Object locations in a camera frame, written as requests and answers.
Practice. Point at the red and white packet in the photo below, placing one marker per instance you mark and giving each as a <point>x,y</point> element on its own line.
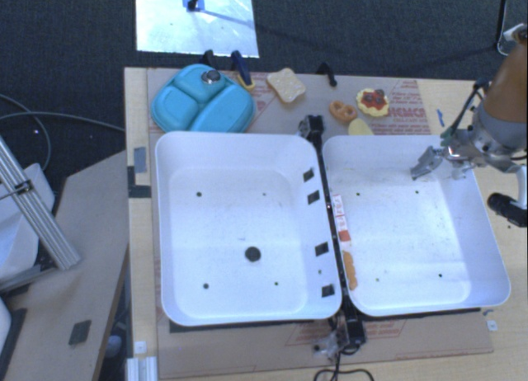
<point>341,218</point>

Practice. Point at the brown cardboard board red print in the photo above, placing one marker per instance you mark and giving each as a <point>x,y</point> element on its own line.
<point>264,354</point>

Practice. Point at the black round disc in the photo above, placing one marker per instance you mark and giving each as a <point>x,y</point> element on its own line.
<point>252,254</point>

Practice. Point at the blue divided plate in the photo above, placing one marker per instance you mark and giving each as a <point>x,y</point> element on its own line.
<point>198,105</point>

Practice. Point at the black cylinder on white bracket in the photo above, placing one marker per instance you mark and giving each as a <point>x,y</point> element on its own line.
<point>507,206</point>

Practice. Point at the toy bread slice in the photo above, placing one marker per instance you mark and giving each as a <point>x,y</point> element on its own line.
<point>286,85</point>

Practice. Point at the white plastic tray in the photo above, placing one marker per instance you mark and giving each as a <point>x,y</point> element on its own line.
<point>412,239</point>
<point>235,239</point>

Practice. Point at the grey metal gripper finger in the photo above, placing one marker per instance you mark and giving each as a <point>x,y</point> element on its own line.
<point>427,163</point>
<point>460,170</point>

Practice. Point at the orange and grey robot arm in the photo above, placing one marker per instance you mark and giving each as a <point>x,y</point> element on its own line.
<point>509,82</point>

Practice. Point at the orange toy carrot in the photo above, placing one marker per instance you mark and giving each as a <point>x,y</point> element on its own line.
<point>350,270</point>

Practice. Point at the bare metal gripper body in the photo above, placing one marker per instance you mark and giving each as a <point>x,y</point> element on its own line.
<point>468,145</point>

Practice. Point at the orange toy pretzel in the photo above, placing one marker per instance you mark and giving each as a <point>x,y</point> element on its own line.
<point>343,111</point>

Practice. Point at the thin black and white rod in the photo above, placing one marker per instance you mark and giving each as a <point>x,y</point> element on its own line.
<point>330,206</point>

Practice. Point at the yellow toy chip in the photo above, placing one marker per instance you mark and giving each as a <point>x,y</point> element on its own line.
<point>359,128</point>

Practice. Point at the toy pizza slice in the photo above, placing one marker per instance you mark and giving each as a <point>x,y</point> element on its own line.
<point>372,102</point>

